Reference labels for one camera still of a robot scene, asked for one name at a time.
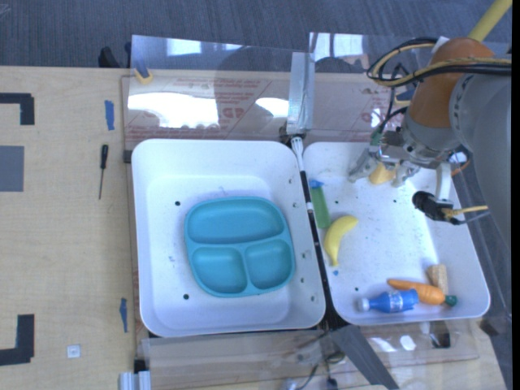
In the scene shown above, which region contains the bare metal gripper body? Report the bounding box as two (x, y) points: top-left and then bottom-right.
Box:
(367, 130), (453, 170)

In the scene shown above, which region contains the white plastic tray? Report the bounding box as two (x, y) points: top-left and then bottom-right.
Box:
(130, 138), (327, 338)
(302, 141), (492, 327)

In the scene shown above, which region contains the brown cardboard board red print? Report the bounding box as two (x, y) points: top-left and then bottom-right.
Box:
(120, 70), (481, 366)

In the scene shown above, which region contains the orange carrot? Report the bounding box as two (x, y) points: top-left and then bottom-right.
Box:
(386, 278), (459, 308)

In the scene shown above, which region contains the green bottle with blue cap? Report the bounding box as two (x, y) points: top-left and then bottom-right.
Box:
(308, 179), (332, 231)

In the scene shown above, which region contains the yellow cheese wedge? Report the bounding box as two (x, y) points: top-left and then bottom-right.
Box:
(368, 162), (397, 186)

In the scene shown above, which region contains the yellow banana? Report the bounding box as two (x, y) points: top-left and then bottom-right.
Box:
(323, 214), (360, 268)

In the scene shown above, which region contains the black screwdriver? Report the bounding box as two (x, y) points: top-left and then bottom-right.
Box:
(97, 144), (111, 201)

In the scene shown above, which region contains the teal divided plate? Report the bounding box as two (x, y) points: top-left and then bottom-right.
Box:
(183, 195), (297, 299)

